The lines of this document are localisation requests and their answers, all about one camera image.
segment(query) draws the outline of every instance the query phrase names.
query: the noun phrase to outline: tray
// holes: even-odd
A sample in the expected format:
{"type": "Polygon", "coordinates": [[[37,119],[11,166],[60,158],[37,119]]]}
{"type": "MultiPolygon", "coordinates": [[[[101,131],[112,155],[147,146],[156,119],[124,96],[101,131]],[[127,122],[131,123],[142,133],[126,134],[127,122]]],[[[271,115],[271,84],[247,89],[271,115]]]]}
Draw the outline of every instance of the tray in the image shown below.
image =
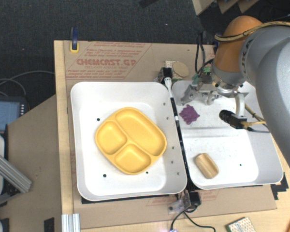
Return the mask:
{"type": "Polygon", "coordinates": [[[89,201],[180,193],[187,184],[172,104],[154,82],[80,82],[71,90],[77,187],[89,201]],[[119,109],[140,110],[164,133],[167,147],[145,172],[121,172],[98,149],[98,127],[119,109]]]}
{"type": "Polygon", "coordinates": [[[139,174],[164,153],[163,132],[140,110],[122,108],[107,118],[95,136],[99,150],[119,170],[139,174]]]}
{"type": "MultiPolygon", "coordinates": [[[[181,116],[179,123],[183,136],[187,165],[192,182],[201,189],[253,186],[277,183],[282,179],[283,170],[269,133],[255,133],[236,130],[219,118],[223,109],[235,112],[234,98],[221,97],[212,105],[206,105],[201,94],[185,105],[180,103],[191,81],[178,81],[173,87],[178,113],[186,105],[192,106],[200,117],[188,125],[181,116]],[[195,163],[199,154],[210,155],[219,169],[212,179],[204,177],[195,163]]],[[[261,114],[253,86],[245,83],[240,92],[248,92],[245,102],[261,114]]],[[[249,113],[248,121],[253,121],[249,113]]],[[[262,125],[255,127],[264,130],[262,125]]]]}

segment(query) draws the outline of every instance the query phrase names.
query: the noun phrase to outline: yellow plate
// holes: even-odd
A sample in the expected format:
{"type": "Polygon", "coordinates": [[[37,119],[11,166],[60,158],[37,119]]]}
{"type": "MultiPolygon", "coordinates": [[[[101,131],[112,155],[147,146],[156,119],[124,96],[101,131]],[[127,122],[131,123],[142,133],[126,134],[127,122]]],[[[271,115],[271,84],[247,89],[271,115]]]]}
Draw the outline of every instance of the yellow plate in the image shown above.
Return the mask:
{"type": "Polygon", "coordinates": [[[139,174],[154,164],[167,145],[164,133],[145,114],[132,107],[108,117],[95,135],[99,150],[126,174],[139,174]]]}

